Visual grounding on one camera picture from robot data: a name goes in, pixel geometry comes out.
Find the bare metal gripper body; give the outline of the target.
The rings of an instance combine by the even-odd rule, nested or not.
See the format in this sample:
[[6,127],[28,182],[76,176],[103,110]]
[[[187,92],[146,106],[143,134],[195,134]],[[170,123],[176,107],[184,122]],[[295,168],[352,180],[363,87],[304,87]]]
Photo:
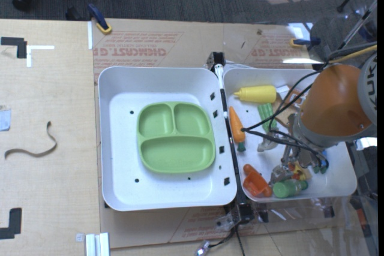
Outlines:
[[286,145],[281,163],[297,162],[302,168],[327,168],[327,159],[316,151],[310,151],[298,146]]

